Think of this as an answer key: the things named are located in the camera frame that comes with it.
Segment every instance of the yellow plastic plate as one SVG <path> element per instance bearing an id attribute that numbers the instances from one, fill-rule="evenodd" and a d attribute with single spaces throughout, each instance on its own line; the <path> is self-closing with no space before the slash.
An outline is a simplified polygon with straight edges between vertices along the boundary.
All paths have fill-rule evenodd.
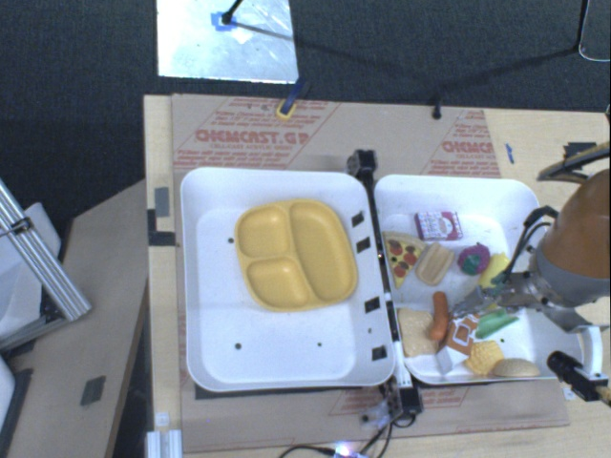
<path id="1" fill-rule="evenodd" d="M 268 203 L 238 219 L 235 241 L 253 299 L 275 311 L 347 299 L 357 282 L 354 255 L 332 209 L 317 200 Z"/>

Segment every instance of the blue tape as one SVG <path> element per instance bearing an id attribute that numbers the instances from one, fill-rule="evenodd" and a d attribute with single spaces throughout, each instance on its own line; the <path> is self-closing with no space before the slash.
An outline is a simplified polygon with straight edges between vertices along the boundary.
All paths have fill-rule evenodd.
<path id="1" fill-rule="evenodd" d="M 513 149 L 512 147 L 509 145 L 508 142 L 505 143 L 505 149 L 507 150 L 507 156 L 509 157 L 509 162 L 514 164 L 514 155 L 513 155 Z"/>
<path id="2" fill-rule="evenodd" d="M 302 79 L 301 77 L 297 78 L 297 81 L 293 85 L 293 88 L 290 89 L 290 92 L 288 93 L 288 96 L 286 97 L 286 100 L 284 101 L 283 107 L 280 109 L 280 113 L 282 115 L 287 115 L 290 112 L 290 108 L 295 103 L 295 100 L 297 100 L 297 97 L 299 96 L 300 91 L 303 89 L 305 85 L 306 85 L 306 81 L 304 79 Z"/>
<path id="3" fill-rule="evenodd" d="M 212 22 L 212 25 L 217 31 L 227 32 L 232 31 L 233 29 L 236 29 L 238 27 L 238 21 L 236 20 L 236 17 L 231 17 L 231 22 L 225 25 L 222 23 L 222 15 L 223 12 L 221 11 L 215 11 L 210 14 L 210 21 Z"/>

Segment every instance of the dark carpet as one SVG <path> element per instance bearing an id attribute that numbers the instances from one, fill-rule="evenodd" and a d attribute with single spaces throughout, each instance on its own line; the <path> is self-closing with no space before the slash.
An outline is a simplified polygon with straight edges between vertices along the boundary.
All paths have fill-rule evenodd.
<path id="1" fill-rule="evenodd" d="M 289 1 L 308 98 L 609 103 L 609 64 L 572 50 L 581 0 Z M 606 49 L 608 7 L 589 34 Z M 158 77 L 156 18 L 156 0 L 0 0 L 0 177 L 24 206 L 42 201 L 60 231 L 143 178 L 145 94 L 287 92 Z"/>

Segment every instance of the cardboard sheet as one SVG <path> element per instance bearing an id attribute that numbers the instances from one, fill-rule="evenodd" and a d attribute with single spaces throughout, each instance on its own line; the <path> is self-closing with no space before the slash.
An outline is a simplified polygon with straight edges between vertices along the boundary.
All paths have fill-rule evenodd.
<path id="1" fill-rule="evenodd" d="M 486 115 L 480 110 L 300 101 L 292 119 L 277 99 L 176 95 L 172 98 L 174 192 L 200 166 L 343 171 L 356 149 L 373 149 L 376 177 L 390 173 L 499 177 Z M 179 198 L 174 198 L 177 239 Z M 361 415 L 381 400 L 377 388 L 212 394 L 185 364 L 184 279 L 177 250 L 181 428 L 188 453 L 368 439 Z M 425 389 L 418 426 L 396 436 L 568 425 L 558 382 Z"/>

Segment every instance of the toy sausage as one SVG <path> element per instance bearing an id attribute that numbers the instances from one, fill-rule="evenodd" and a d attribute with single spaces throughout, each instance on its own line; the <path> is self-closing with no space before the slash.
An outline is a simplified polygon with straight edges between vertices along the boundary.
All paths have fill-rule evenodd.
<path id="1" fill-rule="evenodd" d="M 444 292 L 435 292 L 432 294 L 432 305 L 434 311 L 429 337 L 433 341 L 443 341 L 446 337 L 448 324 L 450 323 L 450 312 L 448 310 L 448 298 L 446 294 Z"/>

